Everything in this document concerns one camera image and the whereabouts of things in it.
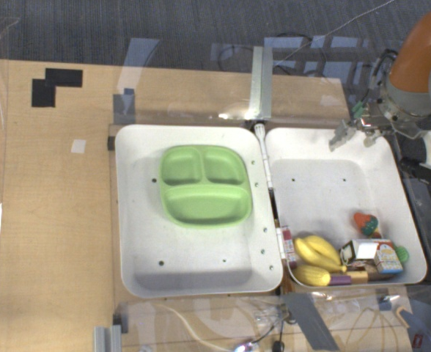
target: red label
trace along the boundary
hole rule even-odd
[[[420,334],[415,334],[413,339],[413,348],[420,348],[424,337]]]

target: wooden surface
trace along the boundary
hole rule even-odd
[[[47,67],[83,70],[84,84],[58,87],[56,108],[32,108],[32,79]],[[113,94],[135,89],[138,121],[210,122],[221,111],[243,114],[251,78],[14,61],[8,70],[0,352],[91,351],[93,328],[110,326],[114,311]],[[340,84],[277,76],[273,90],[275,116],[317,117],[321,126],[347,117]],[[71,152],[76,139],[86,140],[84,153]]]

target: bunch of bananas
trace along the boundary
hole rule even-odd
[[[344,273],[347,269],[342,265],[338,251],[320,236],[296,238],[294,247],[297,254],[308,264],[299,266],[303,268],[297,273],[294,271],[295,277],[305,284],[328,285],[326,281],[330,277],[329,273]]]

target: green divided plate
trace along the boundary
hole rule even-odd
[[[181,226],[232,226],[251,214],[245,165],[220,146],[176,146],[162,156],[159,169],[165,214]]]

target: gray carpet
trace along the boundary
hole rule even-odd
[[[20,18],[10,36],[11,59],[122,65],[131,38],[154,38],[161,45],[148,66],[220,70],[211,52],[215,44],[263,45],[266,37],[285,32],[325,34],[385,1],[0,0],[0,19]],[[356,49],[365,64],[389,43],[399,45],[430,10],[431,0],[396,0],[334,35],[369,39],[372,45]],[[239,51],[237,61],[224,61],[224,70],[250,71],[250,58],[249,51]],[[344,87],[356,100],[358,90]],[[431,118],[424,123],[431,126]],[[415,158],[424,152],[419,142],[402,142],[402,149]]]

